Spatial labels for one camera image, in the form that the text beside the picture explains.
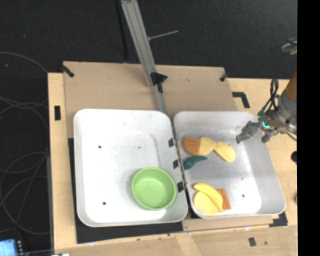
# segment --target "green bowl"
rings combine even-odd
[[[149,210],[168,208],[176,199],[175,181],[166,171],[157,167],[138,171],[131,185],[135,200]]]

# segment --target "wooden table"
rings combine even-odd
[[[80,69],[83,67],[83,65],[78,62],[65,62],[64,64],[68,65],[71,71],[77,70],[78,67],[80,67]],[[81,74],[81,72],[75,74],[75,77],[77,77],[78,74],[80,76],[79,80],[74,80],[77,81],[77,83],[75,83],[76,86],[78,86],[79,83],[86,83],[88,86],[93,86],[95,83],[98,84],[101,82],[99,79],[101,70],[102,74],[104,74],[104,69],[114,68],[112,73],[117,75],[120,73],[120,76],[123,77],[121,73],[125,70],[131,85],[142,86],[140,93],[144,95],[149,93],[149,88],[146,89],[143,87],[144,76],[140,71],[139,65],[126,64],[126,66],[123,66],[123,64],[118,64],[119,66],[116,66],[107,63],[88,63],[87,65],[88,66],[85,66],[85,70],[88,72],[88,75]],[[222,89],[219,91],[220,95],[210,97],[207,92],[208,87],[212,86],[212,80],[223,77],[223,68],[157,66],[157,69],[158,71],[162,71],[164,75],[170,73],[169,78],[173,78],[171,82],[169,82],[170,80],[168,78],[163,84],[164,93],[167,92],[167,97],[166,94],[164,96],[170,116],[181,111],[181,109],[212,110],[212,108],[214,110],[248,111],[256,116],[257,112],[269,98],[270,80],[268,79],[228,78],[224,82],[217,82],[217,86],[222,84],[224,86],[223,88],[221,87]],[[185,223],[190,227],[194,225],[193,228],[189,229],[192,230],[192,232],[184,230],[184,232],[178,233],[125,237],[77,244],[67,139],[71,136],[70,129],[72,126],[70,126],[70,124],[72,122],[70,118],[72,117],[72,111],[74,113],[77,108],[81,108],[81,105],[78,104],[78,106],[76,106],[77,104],[73,103],[72,105],[70,103],[72,101],[72,94],[69,90],[72,90],[72,86],[68,84],[69,82],[69,77],[66,74],[49,73],[48,75],[53,248],[55,249],[55,253],[70,253],[72,256],[106,254],[116,256],[124,255],[128,252],[130,255],[139,256],[295,255],[298,253],[298,213],[297,204],[294,200],[297,194],[297,166],[290,159],[291,153],[297,149],[297,145],[295,141],[286,135],[274,136],[271,141],[267,143],[267,147],[286,199],[285,214],[288,225],[269,227],[270,221],[276,220],[279,216],[263,216],[261,218],[245,217],[241,220],[230,219],[227,222],[211,222],[213,224],[208,228],[208,224],[204,220],[200,220],[203,222],[193,222],[186,218],[186,220],[184,220]],[[117,80],[111,79],[109,82],[117,83]],[[288,80],[280,80],[279,82],[280,93],[288,84]],[[191,99],[194,99],[195,92],[198,92],[198,97],[195,97],[197,100],[190,104],[186,102],[181,104],[179,100],[173,101],[173,99],[176,99],[175,95],[179,93],[180,87],[183,87],[184,98],[191,97]],[[116,88],[115,94],[130,97],[130,94],[133,93],[133,96],[137,96],[137,90],[132,89],[133,92],[128,92],[127,87],[123,85],[120,86],[120,88],[114,88]],[[237,97],[232,98],[232,102],[230,102],[229,100],[232,96],[228,94],[231,94],[231,92],[245,93],[250,108],[244,108],[241,99]],[[84,96],[77,95],[75,102],[81,102],[81,97]],[[217,105],[209,105],[207,108],[200,107],[198,102],[201,101],[201,99],[204,99],[203,101],[205,102],[205,104],[202,102],[202,106],[208,106],[212,99],[220,99],[221,102],[219,102],[218,105],[221,109],[216,109]],[[94,98],[91,100],[92,102],[88,103],[89,106],[96,102]],[[224,109],[223,101],[225,101],[228,109]],[[60,118],[59,116],[57,118],[55,115],[57,106],[59,106],[60,109]],[[154,109],[154,107],[155,103],[151,100],[144,109]],[[256,246],[251,246],[250,241],[252,242],[253,240]]]

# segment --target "dark floor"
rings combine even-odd
[[[0,240],[13,231],[28,251],[50,248],[47,72],[63,61],[139,62],[121,12],[125,56],[115,3],[0,1]],[[297,36],[298,0],[139,0],[139,6],[150,37],[179,31],[151,40],[156,64],[224,67],[229,77],[268,79],[289,79],[297,66],[297,55],[281,47]]]

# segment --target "black bracket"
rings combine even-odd
[[[159,74],[157,72],[153,72],[151,74],[151,80],[154,86],[158,87],[159,93],[163,93],[164,90],[162,88],[162,83],[167,79],[168,77],[164,74]]]

